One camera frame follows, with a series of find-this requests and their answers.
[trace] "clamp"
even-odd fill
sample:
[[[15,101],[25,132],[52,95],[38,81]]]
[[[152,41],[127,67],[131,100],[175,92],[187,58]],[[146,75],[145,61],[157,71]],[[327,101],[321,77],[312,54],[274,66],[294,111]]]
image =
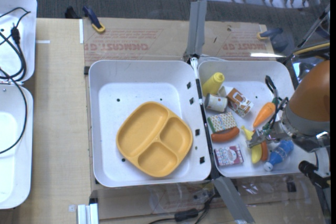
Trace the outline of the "clamp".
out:
[[[105,26],[99,22],[97,16],[93,12],[93,10],[87,6],[83,7],[83,11],[85,15],[88,16],[92,22],[92,27],[98,32],[103,33],[105,31]]]

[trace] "white plastic container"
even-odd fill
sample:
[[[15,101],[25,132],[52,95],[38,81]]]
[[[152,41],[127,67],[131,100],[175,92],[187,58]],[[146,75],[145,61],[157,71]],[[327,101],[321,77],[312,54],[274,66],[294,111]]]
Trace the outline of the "white plastic container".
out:
[[[253,122],[259,110],[265,103],[272,101],[274,96],[265,83],[266,75],[271,77],[281,98],[290,98],[294,93],[287,68],[276,61],[204,61],[198,67],[201,83],[204,83],[214,72],[223,73],[225,76],[223,85],[236,88],[254,104],[253,109],[244,118],[227,108],[227,111],[232,112],[238,128],[244,125],[252,131]],[[216,112],[206,110],[206,114],[211,116]],[[280,119],[281,114],[282,112],[279,111],[277,120]],[[295,145],[294,150],[284,162],[278,164],[271,172],[267,172],[264,170],[264,162],[252,163],[250,149],[246,145],[246,137],[242,129],[233,140],[225,143],[212,143],[213,149],[232,145],[239,145],[244,162],[239,165],[217,167],[222,175],[230,178],[300,173],[298,166],[301,161],[316,163],[314,153],[307,153]],[[271,143],[268,144],[268,148],[272,150],[277,145]]]
[[[17,7],[29,13],[22,17],[26,12],[21,8],[10,12]],[[0,0],[1,33],[15,44],[10,37],[13,24],[17,25],[20,32],[20,46],[26,59],[27,72],[19,83],[26,81],[34,73],[36,14],[36,0]],[[0,37],[0,66],[6,73],[14,74],[20,68],[20,60],[8,43],[3,41]],[[27,101],[26,128],[18,144],[0,155],[0,209],[19,206],[30,192],[34,102],[31,93],[23,87],[21,89]],[[12,82],[8,84],[7,80],[0,79],[0,151],[19,138],[24,118],[25,106],[20,91]]]
[[[182,61],[95,62],[89,70],[93,171],[106,187],[200,182],[211,162],[198,102],[195,74]],[[140,171],[118,151],[117,131],[141,104],[158,102],[179,116],[193,133],[193,144],[179,166],[165,177]]]

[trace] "divided plate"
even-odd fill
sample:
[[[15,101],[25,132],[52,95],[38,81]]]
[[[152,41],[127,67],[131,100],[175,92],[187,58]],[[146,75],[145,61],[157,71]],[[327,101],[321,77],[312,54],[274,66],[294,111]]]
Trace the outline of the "divided plate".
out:
[[[188,153],[193,134],[174,112],[156,102],[140,105],[117,133],[117,147],[138,169],[154,177],[174,171]]]

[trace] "plastic bottle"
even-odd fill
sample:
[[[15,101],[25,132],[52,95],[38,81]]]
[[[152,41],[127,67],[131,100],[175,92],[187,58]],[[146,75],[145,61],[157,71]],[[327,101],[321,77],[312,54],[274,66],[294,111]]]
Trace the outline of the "plastic bottle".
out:
[[[208,93],[217,95],[219,88],[224,81],[224,75],[220,72],[214,73],[203,85],[202,94],[207,96]]]
[[[281,140],[279,145],[271,152],[269,161],[264,164],[266,171],[272,171],[275,164],[281,163],[293,150],[294,143],[291,140]]]

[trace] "table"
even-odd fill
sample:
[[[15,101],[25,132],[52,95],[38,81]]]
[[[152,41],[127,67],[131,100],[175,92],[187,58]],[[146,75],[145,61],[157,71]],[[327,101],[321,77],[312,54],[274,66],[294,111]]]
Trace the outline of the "table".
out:
[[[1,212],[0,219],[6,224],[11,220],[16,224],[76,223],[77,205],[88,204],[95,184],[90,170],[85,59],[79,20],[39,18],[36,40],[35,73],[25,83],[34,97],[32,187],[27,200],[13,210]],[[257,223],[270,218],[272,223],[323,223],[309,180],[300,175],[292,181],[298,183],[296,193],[284,189],[286,184],[278,193],[272,193],[267,189],[272,185],[258,182],[258,187],[265,187],[262,193],[246,196]],[[253,191],[255,182],[240,183]],[[126,206],[128,201],[114,197],[114,202]],[[101,212],[109,210],[103,200],[99,206]],[[134,216],[104,219],[101,223],[148,223],[165,217]],[[211,209],[202,223],[235,222],[227,208],[219,207]]]

